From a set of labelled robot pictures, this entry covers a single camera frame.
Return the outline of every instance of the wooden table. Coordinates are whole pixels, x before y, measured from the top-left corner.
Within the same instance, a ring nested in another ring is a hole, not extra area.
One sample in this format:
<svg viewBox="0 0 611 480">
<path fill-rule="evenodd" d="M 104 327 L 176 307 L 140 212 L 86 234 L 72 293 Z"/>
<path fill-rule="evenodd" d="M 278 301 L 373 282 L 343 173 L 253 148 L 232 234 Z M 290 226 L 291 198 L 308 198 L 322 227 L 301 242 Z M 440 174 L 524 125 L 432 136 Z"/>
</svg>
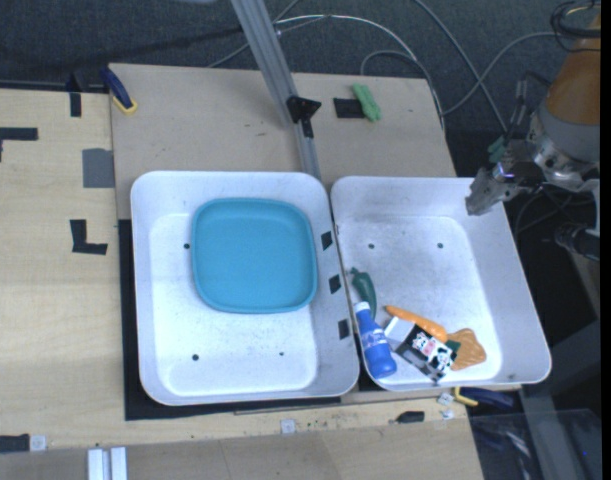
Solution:
<svg viewBox="0 0 611 480">
<path fill-rule="evenodd" d="M 185 442 L 179 453 L 192 440 L 204 451 L 210 442 L 254 448 L 270 441 L 243 436 L 280 440 L 281 421 L 293 419 L 297 435 L 312 433 L 300 439 L 331 454 L 339 476 L 325 478 L 400 475 L 410 461 L 439 477 L 482 478 L 464 407 L 452 404 L 456 418 L 444 421 L 435 393 L 350 393 L 325 407 L 125 421 L 117 220 L 130 218 L 131 182 L 154 169 L 290 171 L 299 163 L 259 73 L 112 69 L 138 102 L 132 116 L 102 94 L 82 94 L 82 115 L 72 117 L 67 93 L 0 89 L 0 127 L 39 132 L 35 142 L 4 141 L 0 162 L 0 435 L 44 435 L 50 450 L 149 444 L 141 455 L 151 458 L 160 443 Z M 347 174 L 453 176 L 426 83 L 366 80 L 383 109 L 377 123 L 333 113 L 331 99 L 351 97 L 355 77 L 295 75 L 302 96 L 323 102 L 314 131 L 326 186 Z M 82 152 L 91 149 L 113 151 L 115 189 L 84 186 Z M 87 221 L 88 242 L 108 244 L 105 255 L 72 252 L 75 219 Z M 424 411 L 426 422 L 390 424 L 408 410 Z M 377 469 L 361 462 L 363 441 L 387 438 L 394 453 L 414 436 L 454 460 L 420 447 Z M 36 467 L 39 459 L 22 460 Z"/>
</svg>

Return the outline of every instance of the toy kitchen sink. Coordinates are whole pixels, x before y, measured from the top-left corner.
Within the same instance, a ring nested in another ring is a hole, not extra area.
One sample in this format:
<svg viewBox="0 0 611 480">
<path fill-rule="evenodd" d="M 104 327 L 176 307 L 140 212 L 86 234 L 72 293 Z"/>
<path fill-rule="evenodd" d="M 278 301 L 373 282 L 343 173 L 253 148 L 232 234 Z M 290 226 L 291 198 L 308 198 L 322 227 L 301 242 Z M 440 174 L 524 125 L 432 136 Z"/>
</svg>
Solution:
<svg viewBox="0 0 611 480">
<path fill-rule="evenodd" d="M 346 177 L 328 195 L 304 173 L 142 175 L 131 207 L 143 387 L 166 405 L 346 393 L 362 353 L 352 268 L 372 278 L 382 326 L 383 305 L 394 305 L 476 333 L 486 360 L 441 385 L 541 381 L 549 349 L 504 209 L 468 216 L 470 184 Z M 212 272 L 225 273 L 226 288 Z M 435 386 L 394 357 L 383 389 Z"/>
</svg>

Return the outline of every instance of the gray tape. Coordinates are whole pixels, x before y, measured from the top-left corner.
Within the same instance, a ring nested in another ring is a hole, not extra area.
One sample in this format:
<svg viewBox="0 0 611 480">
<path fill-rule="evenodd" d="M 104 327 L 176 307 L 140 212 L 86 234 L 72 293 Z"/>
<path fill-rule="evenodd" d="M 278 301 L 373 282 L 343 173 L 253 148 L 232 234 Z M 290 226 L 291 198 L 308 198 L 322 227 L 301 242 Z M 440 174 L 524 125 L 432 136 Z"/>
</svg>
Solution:
<svg viewBox="0 0 611 480">
<path fill-rule="evenodd" d="M 114 188 L 114 153 L 101 148 L 83 150 L 83 187 Z"/>
</svg>

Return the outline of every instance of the dark background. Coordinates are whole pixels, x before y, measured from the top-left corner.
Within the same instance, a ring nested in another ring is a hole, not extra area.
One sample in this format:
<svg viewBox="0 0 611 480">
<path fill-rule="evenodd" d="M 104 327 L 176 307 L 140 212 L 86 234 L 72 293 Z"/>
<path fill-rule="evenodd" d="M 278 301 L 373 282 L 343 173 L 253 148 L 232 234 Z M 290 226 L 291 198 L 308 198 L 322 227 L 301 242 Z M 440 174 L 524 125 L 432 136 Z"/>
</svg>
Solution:
<svg viewBox="0 0 611 480">
<path fill-rule="evenodd" d="M 265 1 L 275 17 L 293 0 Z M 512 41 L 551 32 L 550 15 L 559 4 L 579 0 L 418 1 L 440 19 L 482 73 Z M 301 0 L 288 16 L 320 13 L 367 18 L 395 32 L 430 74 L 443 109 L 459 102 L 475 82 L 445 31 L 418 2 Z M 168 0 L 0 0 L 0 87 L 64 90 L 75 73 L 83 89 L 102 90 L 98 69 L 111 61 L 209 66 L 244 44 L 242 34 L 231 32 L 237 26 L 229 0 L 209 6 Z M 400 51 L 381 30 L 354 21 L 325 20 L 301 27 L 285 32 L 281 43 L 293 72 L 357 74 L 370 53 Z M 566 55 L 551 36 L 525 40 L 507 51 L 485 80 L 505 122 L 524 73 L 533 71 L 551 81 Z M 256 65 L 245 51 L 220 67 Z M 423 76 L 411 63 L 389 56 L 373 58 L 366 74 Z M 528 106 L 534 108 L 544 94 L 545 87 L 529 85 Z M 445 123 L 457 175 L 474 176 L 487 165 L 487 146 L 502 133 L 498 117 L 478 90 L 449 113 Z M 506 205 L 512 224 L 528 201 L 522 196 Z M 568 215 L 556 212 L 547 200 L 530 203 L 521 216 L 520 227 L 527 227 L 518 234 L 519 253 L 550 346 L 596 319 L 569 254 L 553 243 L 554 229 L 570 217 L 592 223 L 592 205 L 573 203 Z M 600 417 L 600 383 L 598 374 L 556 397 L 557 407 L 589 408 Z"/>
</svg>

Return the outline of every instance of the white tray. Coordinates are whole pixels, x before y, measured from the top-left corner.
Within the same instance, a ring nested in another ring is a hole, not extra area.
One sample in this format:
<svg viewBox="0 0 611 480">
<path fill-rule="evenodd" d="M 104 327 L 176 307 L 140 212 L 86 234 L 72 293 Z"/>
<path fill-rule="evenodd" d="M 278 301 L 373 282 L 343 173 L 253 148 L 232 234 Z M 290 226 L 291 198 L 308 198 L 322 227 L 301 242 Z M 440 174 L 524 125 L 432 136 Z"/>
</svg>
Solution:
<svg viewBox="0 0 611 480">
<path fill-rule="evenodd" d="M 531 384 L 551 368 L 547 342 L 504 207 L 468 216 L 469 178 L 347 177 L 332 187 L 336 231 L 350 299 L 352 267 L 377 294 L 377 322 L 398 306 L 442 324 L 470 328 L 487 360 L 451 371 L 442 386 Z M 395 355 L 398 370 L 377 381 L 390 391 L 434 386 Z"/>
<path fill-rule="evenodd" d="M 185 244 L 196 209 L 223 197 L 271 198 L 307 215 L 318 266 L 309 305 L 240 314 L 200 299 Z M 329 199 L 318 180 L 302 173 L 150 172 L 135 181 L 131 207 L 139 373 L 150 397 L 195 405 L 339 396 L 353 387 L 358 354 Z"/>
</svg>

